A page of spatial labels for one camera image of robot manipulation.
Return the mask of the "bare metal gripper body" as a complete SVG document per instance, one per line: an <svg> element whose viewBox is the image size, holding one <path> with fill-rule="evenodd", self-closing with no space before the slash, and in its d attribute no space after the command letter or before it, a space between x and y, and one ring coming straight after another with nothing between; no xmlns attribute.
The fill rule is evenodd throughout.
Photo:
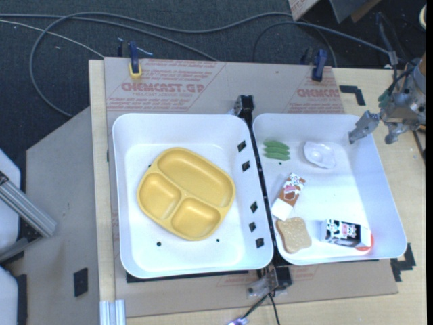
<svg viewBox="0 0 433 325"><path fill-rule="evenodd" d="M385 123L400 123L410 128L425 125L425 83L407 79L399 90L387 91L380 100L380 118Z"/></svg>

